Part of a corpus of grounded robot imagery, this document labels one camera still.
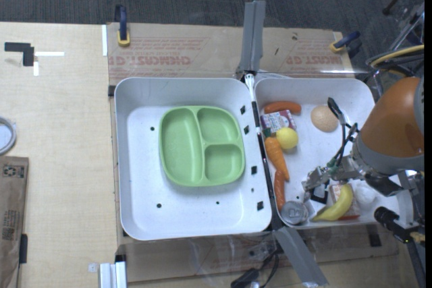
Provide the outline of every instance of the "brown paper bag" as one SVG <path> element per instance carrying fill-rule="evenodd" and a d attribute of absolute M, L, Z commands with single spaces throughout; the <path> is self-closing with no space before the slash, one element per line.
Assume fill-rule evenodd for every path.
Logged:
<path fill-rule="evenodd" d="M 0 156 L 0 288 L 16 288 L 28 158 Z"/>

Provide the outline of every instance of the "carrot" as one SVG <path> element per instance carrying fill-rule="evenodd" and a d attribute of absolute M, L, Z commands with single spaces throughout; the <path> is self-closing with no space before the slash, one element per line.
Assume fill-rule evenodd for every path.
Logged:
<path fill-rule="evenodd" d="M 285 180 L 290 180 L 290 174 L 288 173 L 288 168 L 286 167 L 286 162 L 284 158 L 284 152 L 282 151 L 281 144 L 274 137 L 267 137 L 264 141 L 265 151 L 269 160 L 276 169 L 282 171 Z"/>
<path fill-rule="evenodd" d="M 302 106 L 298 103 L 291 102 L 291 101 L 277 101 L 273 103 L 269 103 L 264 107 L 264 113 L 274 113 L 274 112 L 280 112 L 289 110 L 293 114 L 300 114 L 302 111 Z"/>
<path fill-rule="evenodd" d="M 279 212 L 282 210 L 282 206 L 286 203 L 285 201 L 285 176 L 284 172 L 279 169 L 275 173 L 275 181 L 273 183 L 276 197 L 276 205 Z"/>

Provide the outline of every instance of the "white ring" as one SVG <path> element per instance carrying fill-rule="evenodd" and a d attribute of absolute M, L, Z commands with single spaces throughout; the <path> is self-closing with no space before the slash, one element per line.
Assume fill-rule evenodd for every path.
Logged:
<path fill-rule="evenodd" d="M 12 123 L 9 120 L 3 117 L 0 117 L 0 123 L 5 124 L 6 127 L 9 129 L 9 131 L 11 132 L 11 139 L 9 140 L 9 142 L 3 148 L 0 148 L 0 155 L 3 155 L 6 152 L 8 152 L 12 148 L 12 146 L 14 146 L 16 141 L 16 130 L 14 128 L 14 125 L 12 125 Z"/>

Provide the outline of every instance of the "wooden surface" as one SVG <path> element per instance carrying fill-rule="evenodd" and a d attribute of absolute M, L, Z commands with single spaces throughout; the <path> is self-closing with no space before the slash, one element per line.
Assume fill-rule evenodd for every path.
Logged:
<path fill-rule="evenodd" d="M 117 249 L 101 26 L 3 22 L 0 38 L 2 45 L 28 42 L 35 51 L 65 53 L 40 57 L 35 77 L 31 67 L 22 66 L 21 53 L 0 51 L 0 114 L 16 123 L 18 133 L 8 154 L 30 159 L 24 215 L 28 257 L 20 268 L 19 287 L 97 287 L 92 264 L 112 263 Z M 321 269 L 330 287 L 416 287 L 406 248 L 399 249 L 398 255 L 328 262 Z M 130 286 L 228 287 L 238 276 Z M 268 287 L 303 285 L 287 267 Z"/>

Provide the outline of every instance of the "yellow banana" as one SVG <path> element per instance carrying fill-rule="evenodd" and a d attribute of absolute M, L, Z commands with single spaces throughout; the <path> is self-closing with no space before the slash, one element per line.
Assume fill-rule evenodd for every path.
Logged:
<path fill-rule="evenodd" d="M 336 203 L 315 216 L 312 221 L 336 221 L 350 209 L 353 197 L 352 189 L 346 183 L 340 188 L 340 196 Z"/>

